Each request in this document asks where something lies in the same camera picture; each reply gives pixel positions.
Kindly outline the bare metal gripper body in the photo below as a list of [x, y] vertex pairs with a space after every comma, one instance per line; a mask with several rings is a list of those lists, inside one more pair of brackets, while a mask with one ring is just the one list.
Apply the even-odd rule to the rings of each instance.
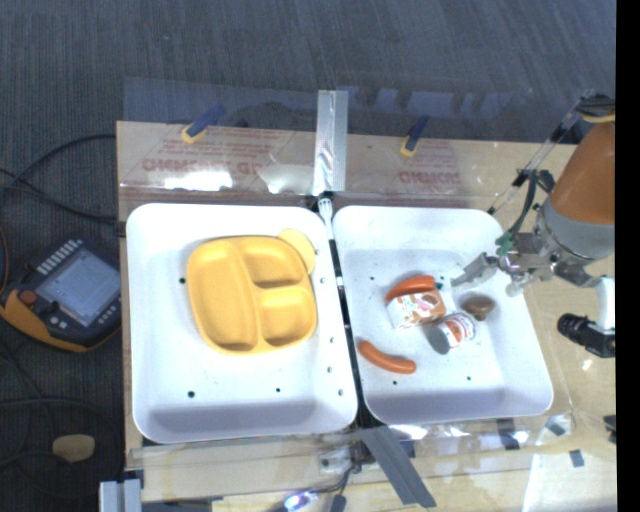
[[600, 276], [587, 272], [593, 259], [578, 255], [548, 233], [513, 233], [506, 231], [498, 238], [498, 267], [503, 272], [536, 271], [536, 281], [549, 281], [558, 277], [577, 287], [596, 287]]

